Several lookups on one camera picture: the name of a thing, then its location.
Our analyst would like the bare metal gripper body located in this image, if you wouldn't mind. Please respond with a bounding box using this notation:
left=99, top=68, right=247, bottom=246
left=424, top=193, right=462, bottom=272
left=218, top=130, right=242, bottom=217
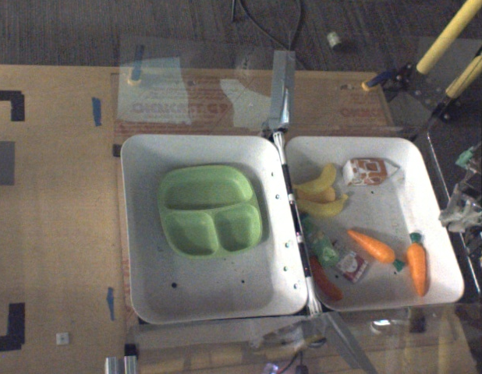
left=438, top=168, right=482, bottom=234

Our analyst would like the orange carrot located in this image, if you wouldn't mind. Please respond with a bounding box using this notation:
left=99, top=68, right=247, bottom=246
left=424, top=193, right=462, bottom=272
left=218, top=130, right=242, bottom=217
left=346, top=228, right=407, bottom=273
left=406, top=231, right=428, bottom=298

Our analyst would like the white plastic tray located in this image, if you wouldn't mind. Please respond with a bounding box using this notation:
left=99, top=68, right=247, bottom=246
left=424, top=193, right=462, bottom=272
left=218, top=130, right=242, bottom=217
left=284, top=136, right=466, bottom=313
left=119, top=133, right=309, bottom=326

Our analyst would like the brown and white carton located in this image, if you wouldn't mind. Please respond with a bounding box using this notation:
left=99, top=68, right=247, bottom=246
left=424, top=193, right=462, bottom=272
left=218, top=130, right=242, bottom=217
left=342, top=157, right=401, bottom=188

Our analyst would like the red and white packet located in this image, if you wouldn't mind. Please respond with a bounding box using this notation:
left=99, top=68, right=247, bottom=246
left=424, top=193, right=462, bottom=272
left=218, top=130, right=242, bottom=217
left=334, top=249, right=370, bottom=284

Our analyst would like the yellow banana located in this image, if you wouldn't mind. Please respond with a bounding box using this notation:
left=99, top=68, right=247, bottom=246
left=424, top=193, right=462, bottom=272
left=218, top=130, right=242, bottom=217
left=293, top=163, right=338, bottom=194
left=296, top=193, right=349, bottom=219
left=296, top=187, right=337, bottom=204

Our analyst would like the red sausage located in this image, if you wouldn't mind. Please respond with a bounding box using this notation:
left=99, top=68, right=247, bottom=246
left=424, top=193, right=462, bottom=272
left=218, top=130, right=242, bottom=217
left=308, top=256, right=345, bottom=302

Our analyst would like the brown cardboard board red print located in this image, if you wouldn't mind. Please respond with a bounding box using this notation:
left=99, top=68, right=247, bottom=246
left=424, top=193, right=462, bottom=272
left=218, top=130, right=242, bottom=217
left=110, top=68, right=399, bottom=326

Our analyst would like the green divided plate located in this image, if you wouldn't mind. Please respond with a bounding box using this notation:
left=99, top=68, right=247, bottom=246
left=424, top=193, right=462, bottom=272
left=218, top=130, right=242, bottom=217
left=156, top=164, right=264, bottom=259

